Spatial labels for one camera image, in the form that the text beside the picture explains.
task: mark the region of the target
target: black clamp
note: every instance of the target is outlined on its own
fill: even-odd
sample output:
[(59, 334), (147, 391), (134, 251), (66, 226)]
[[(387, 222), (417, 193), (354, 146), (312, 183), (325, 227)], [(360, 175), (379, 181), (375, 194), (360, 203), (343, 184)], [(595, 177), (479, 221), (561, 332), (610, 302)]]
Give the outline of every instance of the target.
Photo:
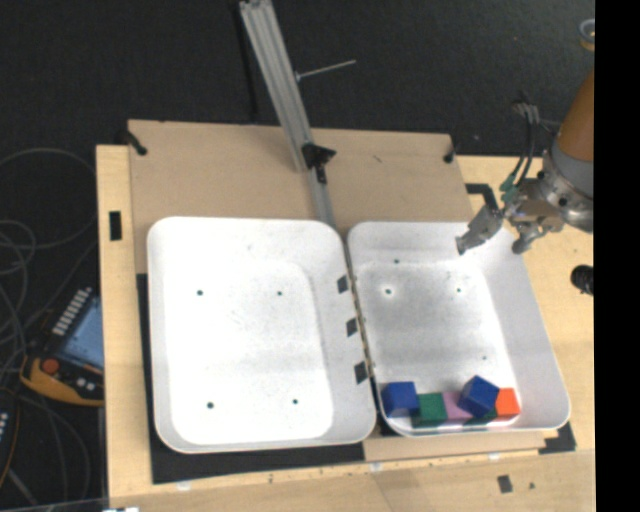
[(329, 163), (329, 160), (331, 160), (335, 154), (336, 152), (333, 149), (316, 146), (311, 142), (302, 146), (302, 155), (304, 156), (307, 168), (316, 170), (316, 178), (318, 182), (323, 185), (327, 184), (325, 165)]

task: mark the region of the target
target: empty white tray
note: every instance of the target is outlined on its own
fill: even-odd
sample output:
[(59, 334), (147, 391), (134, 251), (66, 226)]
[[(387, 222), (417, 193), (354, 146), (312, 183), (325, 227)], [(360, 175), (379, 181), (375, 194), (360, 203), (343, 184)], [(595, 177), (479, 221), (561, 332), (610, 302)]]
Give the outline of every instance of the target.
[(510, 425), (413, 428), (387, 418), (405, 436), (477, 428), (554, 429), (569, 398), (522, 256), (500, 231), (458, 254), (463, 223), (365, 222), (348, 236), (364, 336), (378, 393), (413, 381), (418, 393), (461, 390), (474, 375), (514, 387), (522, 413)]
[(147, 239), (153, 407), (184, 453), (354, 443), (375, 405), (338, 234), (171, 217)]

